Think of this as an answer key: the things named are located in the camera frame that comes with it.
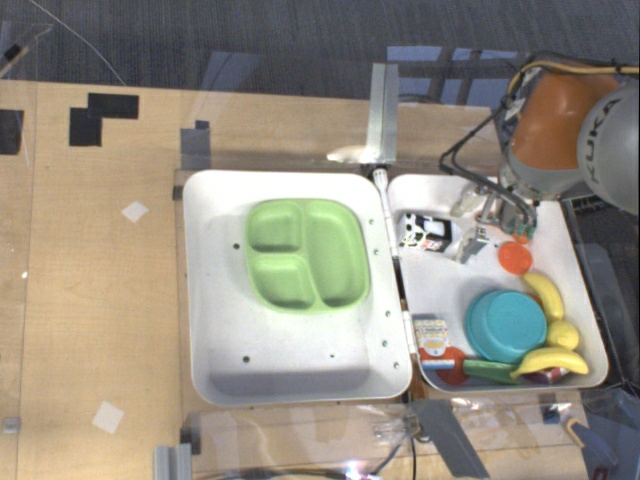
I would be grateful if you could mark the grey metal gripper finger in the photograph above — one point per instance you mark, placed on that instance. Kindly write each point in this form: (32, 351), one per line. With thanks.
(466, 202)
(472, 245)

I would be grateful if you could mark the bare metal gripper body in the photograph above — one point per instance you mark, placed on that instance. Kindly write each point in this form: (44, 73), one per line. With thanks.
(511, 214)

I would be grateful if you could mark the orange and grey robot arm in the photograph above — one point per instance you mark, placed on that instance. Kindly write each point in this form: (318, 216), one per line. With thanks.
(550, 123)

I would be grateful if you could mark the orange round disc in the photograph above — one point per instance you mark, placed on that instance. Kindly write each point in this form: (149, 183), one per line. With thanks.
(515, 258)

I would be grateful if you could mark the white plastic tray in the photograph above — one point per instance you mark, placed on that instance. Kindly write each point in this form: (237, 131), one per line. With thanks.
(440, 283)
(225, 318)

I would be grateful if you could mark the black and white carton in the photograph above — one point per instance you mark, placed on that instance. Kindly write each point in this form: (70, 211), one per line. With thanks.
(415, 233)

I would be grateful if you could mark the teal bowl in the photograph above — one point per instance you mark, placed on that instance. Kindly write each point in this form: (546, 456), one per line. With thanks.
(505, 325)

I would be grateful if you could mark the yellow banana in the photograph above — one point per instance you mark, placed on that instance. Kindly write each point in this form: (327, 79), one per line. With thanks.
(547, 293)
(555, 359)

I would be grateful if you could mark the white and yellow carton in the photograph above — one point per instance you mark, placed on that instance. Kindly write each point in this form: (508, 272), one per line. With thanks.
(432, 340)

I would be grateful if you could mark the green wedge block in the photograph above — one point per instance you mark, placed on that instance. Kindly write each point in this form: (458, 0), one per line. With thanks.
(487, 370)

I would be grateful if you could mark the yellow lemon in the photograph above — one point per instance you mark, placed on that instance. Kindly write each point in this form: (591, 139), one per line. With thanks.
(562, 335)

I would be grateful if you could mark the red round disc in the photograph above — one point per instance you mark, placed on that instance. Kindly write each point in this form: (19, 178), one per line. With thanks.
(452, 375)

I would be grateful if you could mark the green divided plate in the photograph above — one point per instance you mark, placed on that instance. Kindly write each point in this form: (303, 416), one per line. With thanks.
(330, 253)

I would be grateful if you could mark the purple packet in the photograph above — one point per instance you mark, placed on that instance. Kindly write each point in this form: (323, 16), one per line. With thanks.
(547, 375)

